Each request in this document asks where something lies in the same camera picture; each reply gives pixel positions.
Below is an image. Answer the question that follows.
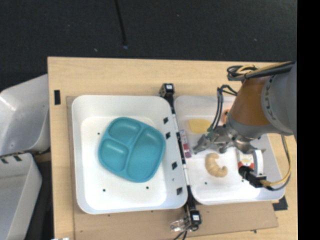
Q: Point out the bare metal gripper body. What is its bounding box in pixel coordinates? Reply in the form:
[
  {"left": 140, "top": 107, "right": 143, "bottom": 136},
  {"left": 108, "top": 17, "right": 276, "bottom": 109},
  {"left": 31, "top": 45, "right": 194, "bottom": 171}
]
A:
[{"left": 211, "top": 124, "right": 258, "bottom": 152}]

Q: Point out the pale yellow flat slice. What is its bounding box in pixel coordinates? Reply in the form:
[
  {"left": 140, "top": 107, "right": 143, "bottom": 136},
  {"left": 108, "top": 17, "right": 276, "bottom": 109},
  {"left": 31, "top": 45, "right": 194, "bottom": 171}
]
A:
[{"left": 187, "top": 118, "right": 213, "bottom": 135}]

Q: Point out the white and purple packet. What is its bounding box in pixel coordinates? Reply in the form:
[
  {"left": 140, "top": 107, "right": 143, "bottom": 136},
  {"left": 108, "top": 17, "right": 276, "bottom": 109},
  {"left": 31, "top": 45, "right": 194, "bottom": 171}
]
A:
[{"left": 180, "top": 129, "right": 193, "bottom": 159}]

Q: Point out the beige toy croissant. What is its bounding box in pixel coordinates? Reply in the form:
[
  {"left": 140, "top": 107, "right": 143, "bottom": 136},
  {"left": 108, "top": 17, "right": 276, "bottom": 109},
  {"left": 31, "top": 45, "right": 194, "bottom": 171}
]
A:
[{"left": 205, "top": 152, "right": 229, "bottom": 178}]

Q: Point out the white and orange small can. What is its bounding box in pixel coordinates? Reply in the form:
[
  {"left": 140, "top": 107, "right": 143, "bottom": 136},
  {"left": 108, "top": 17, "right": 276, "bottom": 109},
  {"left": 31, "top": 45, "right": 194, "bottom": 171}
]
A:
[{"left": 236, "top": 150, "right": 255, "bottom": 171}]

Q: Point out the white plastic tray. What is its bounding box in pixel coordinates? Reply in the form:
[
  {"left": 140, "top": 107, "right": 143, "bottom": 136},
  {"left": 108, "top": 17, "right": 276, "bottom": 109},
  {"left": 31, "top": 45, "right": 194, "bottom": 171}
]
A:
[
  {"left": 71, "top": 94, "right": 189, "bottom": 215},
  {"left": 174, "top": 95, "right": 286, "bottom": 206}
]

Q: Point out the blue divided plate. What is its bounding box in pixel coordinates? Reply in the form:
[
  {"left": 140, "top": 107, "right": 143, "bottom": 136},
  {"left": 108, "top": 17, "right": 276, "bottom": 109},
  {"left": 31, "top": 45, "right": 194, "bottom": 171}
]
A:
[{"left": 97, "top": 116, "right": 167, "bottom": 184}]

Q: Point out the black block with thin wires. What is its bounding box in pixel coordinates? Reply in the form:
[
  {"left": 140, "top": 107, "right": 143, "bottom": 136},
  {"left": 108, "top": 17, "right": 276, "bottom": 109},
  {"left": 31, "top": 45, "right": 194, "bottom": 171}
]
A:
[
  {"left": 188, "top": 209, "right": 202, "bottom": 226},
  {"left": 159, "top": 82, "right": 176, "bottom": 98}
]

